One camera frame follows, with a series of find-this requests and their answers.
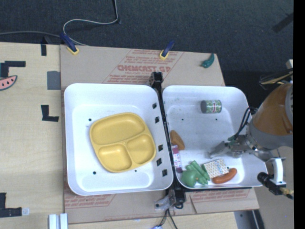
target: light wood surface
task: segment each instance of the light wood surface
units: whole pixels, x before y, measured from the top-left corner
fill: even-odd
[[[25,68],[11,67],[16,83],[0,91],[0,192],[7,208],[29,208],[22,217],[0,218],[0,229],[47,228],[49,214],[63,209],[61,91],[47,90],[47,72],[60,71],[59,46],[0,42],[0,62],[26,61]],[[41,105],[59,122],[42,121]],[[160,218],[69,225],[71,229],[153,228]],[[237,229],[233,212],[176,216],[178,228]],[[170,219],[164,229],[174,228]]]

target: toy sausage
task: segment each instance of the toy sausage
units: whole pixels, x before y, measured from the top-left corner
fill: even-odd
[[[222,176],[212,178],[212,182],[215,184],[225,183],[231,180],[237,174],[236,168],[231,168],[230,171]]]

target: cardboard box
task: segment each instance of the cardboard box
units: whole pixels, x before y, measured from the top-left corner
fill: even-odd
[[[152,72],[163,73],[163,87],[169,85],[224,86],[217,55],[209,68],[201,67],[209,53],[170,52],[159,59],[160,51],[79,46],[72,55],[61,45],[62,138],[64,161],[65,122],[63,92],[73,83],[144,84]],[[69,223],[162,217],[164,211],[155,210],[154,202],[162,199],[165,191],[138,192],[112,195],[78,196],[65,180],[64,207]],[[246,209],[258,209],[252,188],[186,193],[182,209],[174,215],[191,215]]]

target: yellow plate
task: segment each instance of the yellow plate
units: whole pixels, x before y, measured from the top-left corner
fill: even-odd
[[[121,113],[97,120],[90,128],[95,154],[105,169],[123,172],[145,165],[156,147],[145,122],[134,113]]]

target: white cable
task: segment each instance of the white cable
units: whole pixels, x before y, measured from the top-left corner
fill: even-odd
[[[119,20],[119,16],[118,16],[118,10],[117,10],[117,5],[116,5],[116,0],[114,0],[114,9],[115,9],[115,16],[116,16],[116,19],[112,22],[97,22],[97,21],[90,21],[90,20],[83,20],[83,19],[73,19],[73,20],[70,20],[68,22],[66,22],[64,25],[63,25],[63,33],[67,34],[66,33],[66,26],[73,22],[73,21],[82,21],[82,22],[88,22],[88,23],[93,23],[93,24],[99,24],[99,25],[111,25],[111,24],[114,24],[116,23],[118,20]],[[82,45],[82,46],[88,46],[86,44],[83,44],[81,42],[78,42],[76,40],[74,40],[73,38],[71,38],[69,36],[69,38],[71,39],[71,41],[73,41],[74,43],[78,44],[78,45]]]

